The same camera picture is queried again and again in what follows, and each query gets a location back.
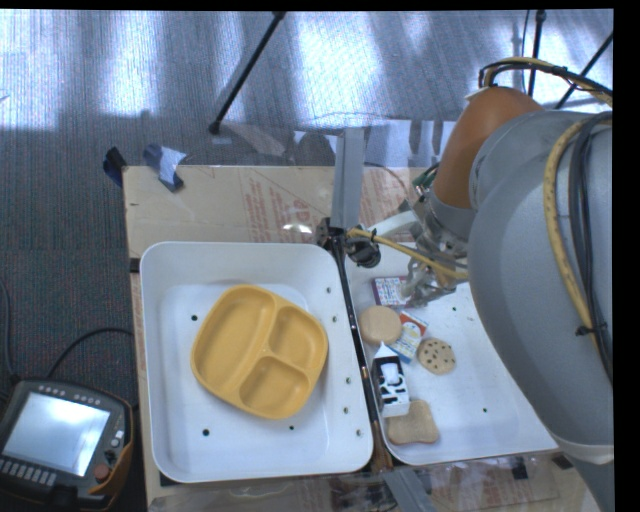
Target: white tray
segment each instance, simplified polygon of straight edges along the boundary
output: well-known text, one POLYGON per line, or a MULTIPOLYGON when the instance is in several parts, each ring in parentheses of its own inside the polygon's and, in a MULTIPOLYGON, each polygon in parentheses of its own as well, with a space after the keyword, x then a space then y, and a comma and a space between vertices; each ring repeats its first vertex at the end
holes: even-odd
POLYGON ((351 472, 373 439, 337 266, 311 244, 161 242, 140 262, 152 452, 181 483, 351 472), (262 286, 314 315, 329 351, 294 416, 269 420, 206 391, 190 367, 202 319, 232 285, 262 286))
MULTIPOLYGON (((347 259, 356 313, 375 304, 372 279, 407 275, 408 256, 387 246, 381 251, 382 260, 372 269, 347 259)), ((408 311, 427 321, 427 335, 451 344, 456 367, 435 375, 415 358, 403 364, 410 398, 429 403, 440 438, 433 444, 394 445, 383 420, 385 443, 398 460, 425 465, 557 448, 493 348, 467 283, 424 308, 408 311)), ((370 363, 377 348, 364 345, 370 363)))

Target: small carton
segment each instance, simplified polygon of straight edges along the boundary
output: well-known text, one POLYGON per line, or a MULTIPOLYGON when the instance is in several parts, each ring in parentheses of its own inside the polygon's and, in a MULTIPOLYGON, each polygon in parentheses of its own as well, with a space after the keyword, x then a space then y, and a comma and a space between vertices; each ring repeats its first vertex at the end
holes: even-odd
POLYGON ((398 354, 380 343, 373 358, 373 383, 378 409, 383 418, 402 416, 409 412, 409 389, 398 354))
POLYGON ((402 362, 409 364, 416 355, 422 337, 427 332, 428 324, 406 311, 401 311, 399 316, 402 331, 400 337, 389 347, 400 356, 402 362))

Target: yellow cable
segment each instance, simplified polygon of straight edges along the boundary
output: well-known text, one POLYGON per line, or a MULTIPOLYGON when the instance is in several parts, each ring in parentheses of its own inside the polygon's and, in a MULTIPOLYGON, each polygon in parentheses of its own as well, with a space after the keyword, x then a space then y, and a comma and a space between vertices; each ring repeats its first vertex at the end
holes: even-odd
POLYGON ((442 272, 443 274, 450 276, 450 277, 454 277, 456 279, 467 279, 468 275, 466 272, 456 272, 455 270, 451 270, 450 268, 446 267, 445 265, 442 265, 441 263, 438 263, 437 261, 432 260, 431 258, 427 258, 425 255, 420 254, 417 251, 414 251, 413 249, 410 249, 409 247, 406 247, 404 245, 401 244, 397 244, 395 243, 393 240, 389 240, 388 238, 383 238, 381 236, 376 236, 373 233, 371 233, 370 231, 366 231, 364 229, 360 229, 360 228, 351 228, 350 230, 347 231, 347 238, 353 238, 354 236, 362 236, 365 238, 370 239, 372 242, 378 242, 381 243, 383 245, 387 245, 389 247, 392 247, 393 249, 396 249, 404 254, 407 254, 409 256, 411 256, 412 258, 415 258, 418 261, 421 261, 427 265, 429 265, 430 267, 433 267, 436 270, 439 270, 440 272, 442 272))
MULTIPOLYGON (((544 177, 542 182, 542 199, 544 206, 544 216, 547 221, 547 234, 549 235, 549 242, 553 250, 558 270, 562 281, 571 297, 571 301, 582 320, 582 323, 588 329, 592 328, 591 315, 589 314, 589 308, 582 295, 580 287, 578 286, 575 273, 569 263, 567 252, 562 242, 562 236, 560 234, 560 225, 558 221, 558 206, 556 202, 557 189, 556 178, 558 174, 558 164, 560 158, 564 154, 565 149, 569 145, 571 139, 580 131, 580 129, 587 122, 587 119, 578 121, 572 124, 556 141, 551 149, 547 164, 544 169, 544 177)), ((590 333, 591 340, 597 348, 597 341, 595 335, 590 333)))
MULTIPOLYGON (((551 64, 550 62, 546 62, 544 60, 540 60, 540 59, 534 59, 532 57, 508 57, 506 59, 502 59, 499 60, 495 66, 492 66, 490 68, 487 68, 486 70, 486 74, 484 76, 484 80, 482 85, 484 87, 488 87, 491 85, 491 83, 493 82, 493 78, 495 76, 495 72, 496 70, 500 67, 501 63, 511 63, 511 62, 522 62, 525 64, 538 64, 540 66, 551 66, 551 67, 559 67, 556 66, 555 64, 551 64)), ((544 70, 544 69, 536 69, 536 71, 542 71, 543 73, 548 73, 548 71, 544 70)), ((581 87, 586 89, 586 92, 588 92, 589 94, 591 94, 592 96, 594 96, 595 98, 599 99, 600 101, 603 101, 604 103, 606 103, 607 105, 609 105, 611 108, 613 108, 613 98, 609 95, 606 94, 605 92, 602 91, 593 91, 591 90, 591 85, 588 84, 587 82, 584 82, 583 80, 580 80, 580 78, 571 78, 572 82, 575 82, 577 85, 580 85, 581 87)))

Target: round cracker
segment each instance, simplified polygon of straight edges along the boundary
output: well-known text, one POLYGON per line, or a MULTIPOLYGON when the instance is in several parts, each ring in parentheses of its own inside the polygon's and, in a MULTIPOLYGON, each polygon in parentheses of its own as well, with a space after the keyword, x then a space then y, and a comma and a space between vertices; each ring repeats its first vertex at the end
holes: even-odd
POLYGON ((422 340, 416 355, 420 364, 436 375, 449 373, 456 366, 456 355, 451 345, 438 338, 422 340))
POLYGON ((398 313, 387 306, 370 306, 358 315, 358 326, 363 341, 374 345, 390 344, 402 334, 398 313))

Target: gray robot arm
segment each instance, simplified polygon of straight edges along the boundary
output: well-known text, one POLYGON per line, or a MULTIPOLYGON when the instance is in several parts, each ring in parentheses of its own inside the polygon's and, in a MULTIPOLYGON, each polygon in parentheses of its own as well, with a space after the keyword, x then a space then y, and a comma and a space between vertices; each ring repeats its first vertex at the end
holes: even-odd
MULTIPOLYGON (((418 247, 466 261, 498 354, 608 512, 615 509, 612 128, 611 113, 596 116, 546 111, 512 89, 481 90, 416 214, 418 247), (513 107, 506 113, 505 102, 513 107), (496 118, 491 105, 502 115, 496 118), (549 161, 568 130, 575 135, 557 156, 550 186, 549 161), (550 190, 554 197, 545 199, 550 190), (551 200, 555 224, 545 213, 551 200), (580 306, 591 316, 585 319, 580 306)), ((417 273, 409 266, 408 292, 418 304, 455 290, 455 282, 439 286, 423 267, 417 273)))

